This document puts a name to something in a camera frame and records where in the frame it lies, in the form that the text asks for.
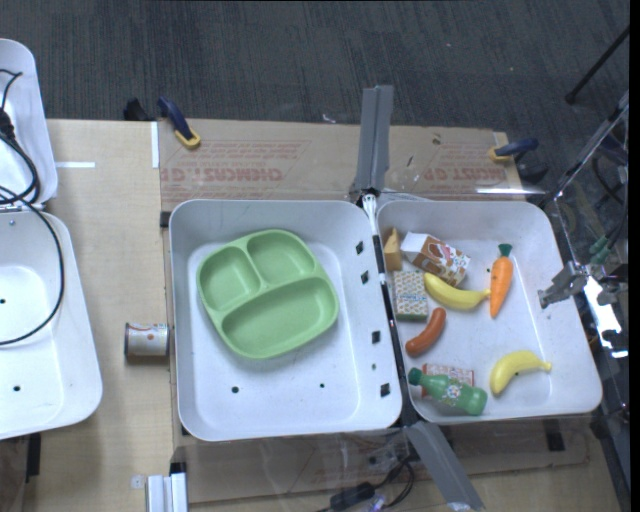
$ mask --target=dark floor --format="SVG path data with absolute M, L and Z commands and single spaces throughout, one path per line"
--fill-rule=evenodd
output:
M 358 124 L 363 87 L 395 87 L 394 124 L 535 137 L 555 183 L 629 87 L 629 0 L 157 2 L 2 0 L 50 118 L 122 119 L 164 94 L 187 117 Z

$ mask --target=bottle label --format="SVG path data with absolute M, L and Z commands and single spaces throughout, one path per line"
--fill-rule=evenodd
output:
M 450 378 L 449 385 L 442 394 L 441 402 L 450 405 L 451 407 L 456 407 L 458 405 L 460 393 L 462 393 L 462 382 L 456 378 Z

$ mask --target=black cable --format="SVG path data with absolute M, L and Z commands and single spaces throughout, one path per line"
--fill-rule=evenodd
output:
M 591 160 L 591 169 L 593 170 L 593 174 L 595 174 L 596 178 L 598 179 L 598 181 L 600 182 L 600 185 L 602 185 L 602 188 L 604 188 L 605 192 L 607 193 L 607 195 L 609 197 L 611 197 L 613 200 L 615 200 L 618 204 L 622 204 L 622 199 L 620 199 L 618 197 L 618 194 L 616 194 L 616 190 L 612 189 L 606 181 L 604 181 L 604 178 L 602 177 L 602 175 L 600 174 L 600 164 L 598 162 L 598 158 L 593 158 Z
M 0 109 L 4 110 L 4 106 L 7 102 L 7 94 L 9 93 L 9 88 L 11 87 L 11 84 L 13 82 L 15 82 L 20 76 L 22 76 L 22 71 L 14 73 L 13 71 L 9 71 L 8 69 L 0 69 L 0 73 L 7 73 L 8 75 L 11 75 L 9 83 L 4 88 L 4 93 L 2 94 L 2 105 L 0 105 Z
M 12 192 L 8 188 L 3 187 L 2 185 L 0 185 L 0 190 L 2 190 L 2 192 L 4 192 L 5 194 L 8 194 L 10 197 L 7 198 L 4 194 L 0 194 L 0 195 L 2 197 L 4 197 L 5 199 L 10 199 L 11 202 L 15 202 L 15 201 L 17 201 L 19 199 L 19 196 L 17 194 Z M 62 255 L 62 247 L 60 245 L 60 240 L 58 239 L 58 235 L 56 235 L 56 232 L 53 229 L 53 226 L 51 226 L 51 223 L 46 219 L 46 217 L 44 215 L 42 215 L 42 213 L 40 213 L 33 206 L 32 203 L 30 203 L 29 201 L 26 201 L 25 199 L 19 199 L 19 200 L 22 203 L 24 203 L 33 213 L 35 213 L 40 218 L 40 220 L 42 222 L 44 222 L 45 226 L 47 227 L 47 229 L 51 233 L 51 236 L 53 236 L 53 241 L 56 244 L 56 251 L 58 253 L 58 262 L 59 262 L 59 268 L 60 268 L 60 291 L 58 292 L 58 298 L 57 298 L 56 303 L 55 303 L 55 305 L 53 307 L 53 310 L 51 311 L 51 313 L 49 313 L 47 318 L 44 319 L 44 321 L 42 321 L 37 327 L 35 327 L 34 329 L 30 330 L 26 334 L 23 334 L 21 336 L 18 336 L 17 338 L 13 338 L 13 339 L 10 339 L 10 340 L 2 340 L 2 341 L 0 341 L 0 347 L 4 346 L 4 345 L 11 345 L 13 343 L 17 343 L 19 341 L 25 340 L 25 339 L 33 336 L 34 334 L 36 334 L 40 330 L 42 330 L 53 319 L 53 317 L 56 315 L 56 313 L 60 309 L 60 305 L 62 304 L 62 298 L 64 296 L 64 258 L 63 258 L 63 255 Z
M 413 483 L 415 482 L 415 479 L 416 479 L 416 474 L 413 471 L 413 468 L 411 467 L 411 463 L 410 463 L 411 460 L 412 460 L 412 457 L 409 456 L 403 459 L 402 461 L 400 461 L 398 465 L 396 465 L 394 468 L 391 469 L 391 471 L 389 471 L 386 478 L 376 486 L 376 489 L 377 489 L 385 484 L 388 484 L 389 482 L 392 482 L 400 475 L 400 473 L 404 468 L 407 468 L 407 471 L 409 472 L 409 480 L 407 481 L 407 485 L 405 486 L 404 489 L 402 489 L 402 492 L 400 492 L 400 494 L 398 494 L 398 496 L 396 496 L 390 503 L 385 504 L 382 507 L 383 509 L 395 507 L 398 503 L 400 503 L 407 496 L 409 496 L 411 489 L 413 489 Z
M 17 80 L 18 77 L 22 76 L 22 72 L 14 73 L 7 69 L 0 69 L 0 72 L 11 75 L 11 79 L 4 88 L 4 92 L 2 95 L 2 105 L 0 105 L 0 140 L 2 140 L 2 142 L 7 144 L 11 149 L 18 153 L 18 155 L 24 160 L 27 168 L 29 169 L 29 172 L 31 173 L 31 182 L 29 183 L 29 186 L 20 194 L 15 194 L 15 197 L 19 200 L 28 200 L 27 197 L 33 192 L 33 197 L 30 201 L 35 202 L 37 201 L 38 197 L 40 197 L 40 179 L 38 178 L 38 171 L 31 158 L 29 158 L 29 155 L 25 153 L 25 151 L 18 143 L 15 136 L 15 128 L 11 122 L 11 118 L 9 117 L 9 114 L 7 114 L 7 112 L 4 110 L 11 84 L 13 84 L 13 82 Z M 0 206 L 11 204 L 13 201 L 15 200 L 0 200 Z
M 409 480 L 407 481 L 407 484 L 405 485 L 404 489 L 402 489 L 400 494 L 398 494 L 398 496 L 396 496 L 388 504 L 383 505 L 382 508 L 388 509 L 391 507 L 395 507 L 409 495 L 411 489 L 413 488 L 416 476 L 410 464 L 413 460 L 417 459 L 414 456 L 410 455 L 398 462 L 398 464 L 391 468 L 391 470 L 387 473 L 384 480 L 376 485 L 370 484 L 369 482 L 364 482 L 355 487 L 343 489 L 338 494 L 335 494 L 331 497 L 331 506 L 320 509 L 316 512 L 339 512 L 342 510 L 346 510 L 347 508 L 351 508 L 362 501 L 370 499 L 373 497 L 376 489 L 379 489 L 380 487 L 391 483 L 393 480 L 398 478 L 400 473 L 402 473 L 402 470 L 406 468 L 409 472 Z

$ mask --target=cracker box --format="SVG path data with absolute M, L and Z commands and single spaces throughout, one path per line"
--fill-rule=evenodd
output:
M 420 271 L 397 270 L 392 273 L 394 311 L 398 320 L 425 320 L 429 303 Z

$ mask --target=gray metal bracket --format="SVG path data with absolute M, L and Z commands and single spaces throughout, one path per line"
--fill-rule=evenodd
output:
M 582 266 L 577 266 L 573 261 L 568 261 L 564 268 L 551 279 L 553 284 L 546 290 L 538 290 L 538 297 L 542 309 L 549 304 L 568 299 L 572 295 L 580 293 L 585 285 L 589 273 Z
M 376 85 L 365 89 L 360 117 L 360 147 L 358 167 L 352 197 L 384 188 L 384 173 L 389 169 L 389 129 L 393 112 L 393 86 Z
M 407 437 L 431 474 L 449 508 L 481 510 L 484 504 L 451 449 L 440 427 L 420 421 L 406 429 Z
M 146 512 L 188 512 L 186 473 L 149 475 L 145 495 Z

